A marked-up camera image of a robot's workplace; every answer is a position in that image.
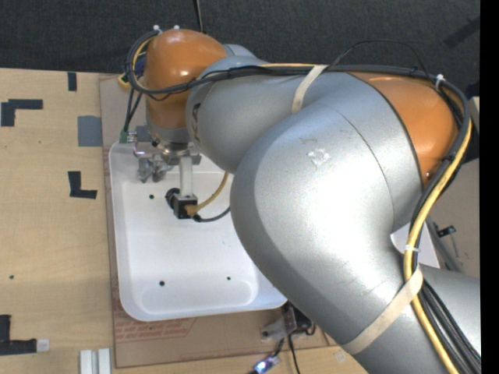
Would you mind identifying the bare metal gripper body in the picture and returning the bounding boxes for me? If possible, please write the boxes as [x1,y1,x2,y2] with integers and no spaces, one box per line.
[133,139,202,168]

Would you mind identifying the white plastic tray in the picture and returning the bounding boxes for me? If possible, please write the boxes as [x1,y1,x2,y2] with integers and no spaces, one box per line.
[108,139,289,323]

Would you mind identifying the brown cardboard board red print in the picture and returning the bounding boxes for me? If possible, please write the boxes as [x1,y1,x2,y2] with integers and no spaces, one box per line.
[98,73,341,369]

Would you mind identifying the black cylinder on white bracket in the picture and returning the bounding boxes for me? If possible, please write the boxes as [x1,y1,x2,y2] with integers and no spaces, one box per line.
[165,155,199,221]

